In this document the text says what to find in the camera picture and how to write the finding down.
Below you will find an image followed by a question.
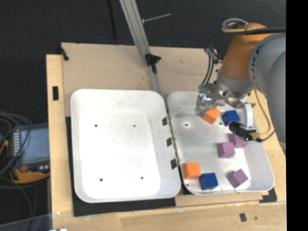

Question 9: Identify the pale wood board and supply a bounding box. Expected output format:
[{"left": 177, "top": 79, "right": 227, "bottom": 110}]
[{"left": 61, "top": 42, "right": 287, "bottom": 208}]

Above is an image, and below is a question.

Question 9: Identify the white plastic tray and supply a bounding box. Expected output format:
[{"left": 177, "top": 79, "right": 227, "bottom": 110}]
[
  {"left": 70, "top": 88, "right": 182, "bottom": 204},
  {"left": 166, "top": 90, "right": 275, "bottom": 195}
]

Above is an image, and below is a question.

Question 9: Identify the orange cube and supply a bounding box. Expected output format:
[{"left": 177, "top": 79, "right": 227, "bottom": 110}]
[
  {"left": 182, "top": 162, "right": 202, "bottom": 180},
  {"left": 202, "top": 108, "right": 221, "bottom": 125}
]

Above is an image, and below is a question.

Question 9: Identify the black cylinder on white bracket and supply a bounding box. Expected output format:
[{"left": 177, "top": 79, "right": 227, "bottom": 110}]
[{"left": 228, "top": 103, "right": 257, "bottom": 141}]

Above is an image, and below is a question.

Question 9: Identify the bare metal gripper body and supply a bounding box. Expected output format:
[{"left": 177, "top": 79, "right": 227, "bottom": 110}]
[{"left": 198, "top": 82, "right": 249, "bottom": 109}]

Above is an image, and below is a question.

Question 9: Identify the blue cube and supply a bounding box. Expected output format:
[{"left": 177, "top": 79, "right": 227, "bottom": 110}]
[
  {"left": 221, "top": 110, "right": 241, "bottom": 127},
  {"left": 198, "top": 172, "right": 219, "bottom": 191}
]

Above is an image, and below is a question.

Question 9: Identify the purple cube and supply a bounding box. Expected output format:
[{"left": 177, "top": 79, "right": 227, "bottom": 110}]
[
  {"left": 228, "top": 133, "right": 247, "bottom": 149},
  {"left": 217, "top": 141, "right": 236, "bottom": 159},
  {"left": 227, "top": 168, "right": 249, "bottom": 189}
]

